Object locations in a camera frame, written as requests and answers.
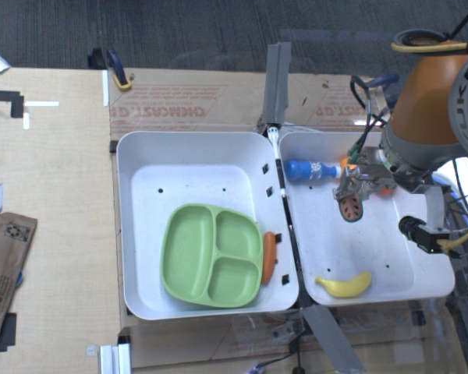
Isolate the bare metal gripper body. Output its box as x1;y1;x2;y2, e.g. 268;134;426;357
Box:
353;146;399;191

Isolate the red watermelon slice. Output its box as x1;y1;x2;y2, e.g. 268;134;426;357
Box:
338;193;365;224

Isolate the orange toy food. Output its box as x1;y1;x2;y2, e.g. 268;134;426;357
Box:
339;155;395;197

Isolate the blue plastic bottle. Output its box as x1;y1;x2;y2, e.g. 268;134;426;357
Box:
283;159;343;183

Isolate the white plastic tray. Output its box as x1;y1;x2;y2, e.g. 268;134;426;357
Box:
115;130;300;322
277;130;456;308

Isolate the yellow banana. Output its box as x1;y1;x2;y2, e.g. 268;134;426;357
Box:
314;270;373;299

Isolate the orange toy sausage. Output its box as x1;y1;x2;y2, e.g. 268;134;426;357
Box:
261;231;278;285

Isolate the green divided plate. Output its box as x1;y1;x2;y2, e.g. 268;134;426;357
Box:
159;203;265;309

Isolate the brown cardboard board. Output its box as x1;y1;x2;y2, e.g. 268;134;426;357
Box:
108;67;468;369

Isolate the brown paper bag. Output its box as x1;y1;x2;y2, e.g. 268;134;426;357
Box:
0;207;39;368

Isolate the black cylinder on white bracket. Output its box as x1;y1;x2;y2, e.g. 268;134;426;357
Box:
398;184;452;255

